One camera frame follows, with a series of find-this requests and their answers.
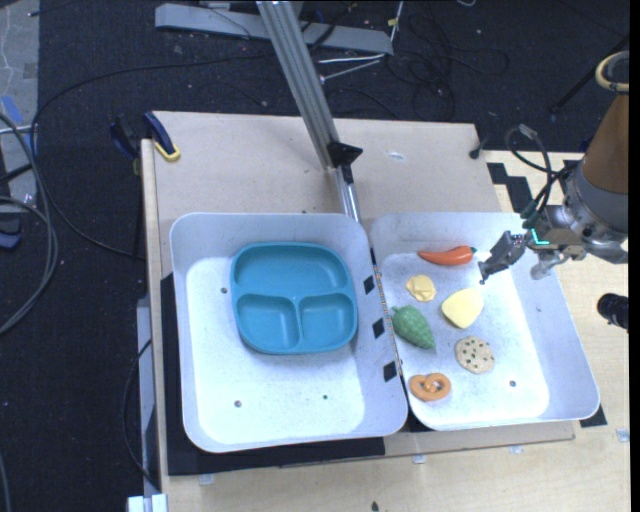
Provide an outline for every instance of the dark carpet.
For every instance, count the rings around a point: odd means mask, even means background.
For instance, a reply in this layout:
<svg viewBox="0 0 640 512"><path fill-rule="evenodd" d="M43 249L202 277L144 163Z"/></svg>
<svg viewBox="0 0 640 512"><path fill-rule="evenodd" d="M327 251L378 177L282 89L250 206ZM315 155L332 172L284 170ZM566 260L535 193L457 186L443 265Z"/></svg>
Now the dark carpet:
<svg viewBox="0 0 640 512"><path fill-rule="evenodd" d="M112 512L143 490L121 428L146 290L135 236L140 183L109 124L122 113L143 135L148 110L297 114L269 42L159 31L161 3L41 0L37 161L67 221L54 214L60 255L51 284L0 337L0 452L16 511ZM584 149L611 93L588 80L554 115L550 107L628 35L630 1L468 3L406 2L395 57L327 81L333 115L474 123L493 149L524 123L549 151ZM397 7L349 5L307 2L302 17L388 30ZM0 252L1 320L44 265L42 222L23 217L22 243ZM129 427L139 449L137 406L134 391Z"/></svg>

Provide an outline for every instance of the blue clamp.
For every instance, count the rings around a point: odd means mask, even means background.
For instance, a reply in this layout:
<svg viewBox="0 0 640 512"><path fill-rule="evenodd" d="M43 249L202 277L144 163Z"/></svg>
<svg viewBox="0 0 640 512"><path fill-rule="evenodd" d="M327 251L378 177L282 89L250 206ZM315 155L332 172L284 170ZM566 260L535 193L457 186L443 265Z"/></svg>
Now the blue clamp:
<svg viewBox="0 0 640 512"><path fill-rule="evenodd" d="M158 118L152 112L145 112L142 115L142 120L151 132L154 145L162 157L168 162L173 162L180 158L180 150L171 142L171 137L169 137L167 130L165 130Z"/></svg>
<svg viewBox="0 0 640 512"><path fill-rule="evenodd" d="M124 156L130 160L135 160L140 156L140 142L124 114L118 115L116 120L109 125L109 133L116 148Z"/></svg>

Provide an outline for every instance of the green toy vegetable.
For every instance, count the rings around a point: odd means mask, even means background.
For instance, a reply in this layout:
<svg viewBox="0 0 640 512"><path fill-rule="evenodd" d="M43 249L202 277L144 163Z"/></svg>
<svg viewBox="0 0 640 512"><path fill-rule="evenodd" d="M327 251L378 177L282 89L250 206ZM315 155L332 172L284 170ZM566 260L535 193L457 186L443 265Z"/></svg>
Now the green toy vegetable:
<svg viewBox="0 0 640 512"><path fill-rule="evenodd" d="M393 307L393 330L398 336L421 348L435 347L435 340L427 319L413 306Z"/></svg>

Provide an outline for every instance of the aluminum rod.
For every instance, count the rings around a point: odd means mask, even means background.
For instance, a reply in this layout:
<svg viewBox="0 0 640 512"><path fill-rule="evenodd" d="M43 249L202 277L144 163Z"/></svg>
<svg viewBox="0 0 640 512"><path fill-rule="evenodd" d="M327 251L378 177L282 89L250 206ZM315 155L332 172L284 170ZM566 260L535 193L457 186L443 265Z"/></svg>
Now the aluminum rod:
<svg viewBox="0 0 640 512"><path fill-rule="evenodd" d="M290 2L257 5L320 163L335 173L344 213L360 222L355 187L344 180L341 169L335 169L329 155L329 143L340 138L293 7Z"/></svg>

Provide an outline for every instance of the blue divided plate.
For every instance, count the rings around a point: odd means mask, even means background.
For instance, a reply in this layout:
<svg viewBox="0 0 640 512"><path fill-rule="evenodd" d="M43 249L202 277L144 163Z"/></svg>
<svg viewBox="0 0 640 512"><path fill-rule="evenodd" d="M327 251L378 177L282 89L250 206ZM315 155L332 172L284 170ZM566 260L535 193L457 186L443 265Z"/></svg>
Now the blue divided plate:
<svg viewBox="0 0 640 512"><path fill-rule="evenodd" d="M358 326L342 258L311 243L251 244L231 264L231 297L242 340L268 354L306 354L349 343Z"/></svg>

